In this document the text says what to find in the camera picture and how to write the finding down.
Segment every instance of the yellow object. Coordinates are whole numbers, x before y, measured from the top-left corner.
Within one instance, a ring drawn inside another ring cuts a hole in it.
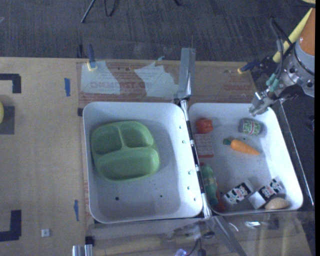
[[[1,103],[1,101],[0,101],[0,124],[1,124],[2,121],[4,120],[4,116],[5,116],[4,105],[2,105],[2,103]]]
[[[305,25],[306,25],[306,22],[309,18],[309,15],[312,11],[312,8],[306,13],[306,15],[302,18],[302,20],[299,22],[299,24],[295,27],[295,29],[291,32],[291,34],[289,35],[289,40],[294,43],[295,41],[298,40],[298,38],[300,37],[300,34],[302,32],[302,30],[304,29]],[[288,48],[289,48],[289,43],[287,41],[285,41],[283,43],[283,53],[285,53]],[[273,61],[275,63],[279,63],[280,62],[280,53],[277,51],[275,55],[273,55]]]

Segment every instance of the orange carrot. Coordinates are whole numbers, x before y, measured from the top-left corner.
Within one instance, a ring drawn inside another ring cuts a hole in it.
[[[252,155],[260,155],[260,153],[257,150],[255,150],[253,147],[249,146],[248,144],[238,139],[229,140],[225,138],[223,140],[223,144],[230,145],[230,147],[235,151],[252,154]]]

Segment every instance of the green bowl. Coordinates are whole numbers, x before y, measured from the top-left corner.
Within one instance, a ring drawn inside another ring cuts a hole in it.
[[[119,121],[96,128],[90,136],[98,173],[113,182],[148,177],[159,170],[160,157],[149,129],[137,121]]]

